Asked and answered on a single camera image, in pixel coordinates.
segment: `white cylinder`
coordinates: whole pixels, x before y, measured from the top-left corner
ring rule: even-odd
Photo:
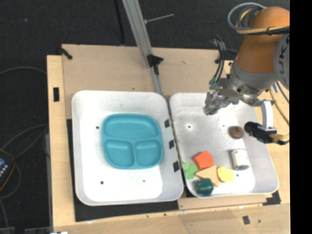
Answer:
[[[242,171],[250,167],[250,162],[245,149],[235,149],[232,151],[234,170]]]

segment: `wooden table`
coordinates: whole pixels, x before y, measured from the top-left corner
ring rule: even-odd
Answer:
[[[178,200],[179,210],[118,216],[75,222],[72,177],[66,119],[71,118],[71,98],[79,90],[153,91],[149,68],[136,47],[87,46],[64,44],[73,56],[48,56],[49,128],[52,179],[52,216],[55,231],[70,233],[289,233],[290,168],[289,144],[269,144],[268,148],[279,177],[281,204],[263,206],[272,195],[246,195],[221,198]],[[153,48],[164,58],[160,80],[168,99],[179,92],[208,92],[218,51],[199,49]],[[261,99],[271,99],[269,93]],[[289,105],[276,94],[284,113]],[[274,126],[286,134],[289,128],[274,107]],[[261,110],[256,108],[259,122]]]

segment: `black clamp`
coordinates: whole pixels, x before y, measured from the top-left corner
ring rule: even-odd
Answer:
[[[152,54],[147,56],[147,61],[150,67],[154,67],[154,73],[159,75],[158,65],[164,60],[164,58],[153,56]]]

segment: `orange hexagonal block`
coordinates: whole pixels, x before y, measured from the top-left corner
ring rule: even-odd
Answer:
[[[197,155],[195,158],[193,158],[193,161],[199,170],[203,170],[214,165],[214,158],[208,151],[204,151]]]

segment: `white tray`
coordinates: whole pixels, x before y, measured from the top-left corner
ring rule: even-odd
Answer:
[[[173,126],[181,163],[194,163],[193,157],[207,150],[214,158],[214,164],[233,169],[231,151],[243,148],[247,151],[250,168],[234,171],[235,180],[220,182],[214,187],[211,196],[269,194],[278,188],[278,178],[266,144],[248,136],[233,139],[228,134],[231,126],[244,125],[248,121],[258,122],[253,107],[239,102],[222,108],[217,114],[206,116],[203,113],[205,93],[179,93],[170,98]],[[186,180],[189,191],[197,197],[195,184],[199,180]]]
[[[164,144],[162,161],[148,169],[118,169],[105,159],[101,125],[117,113],[153,117]],[[176,146],[164,97],[149,92],[80,91],[72,99],[75,184],[87,205],[117,205],[173,201],[184,189]]]

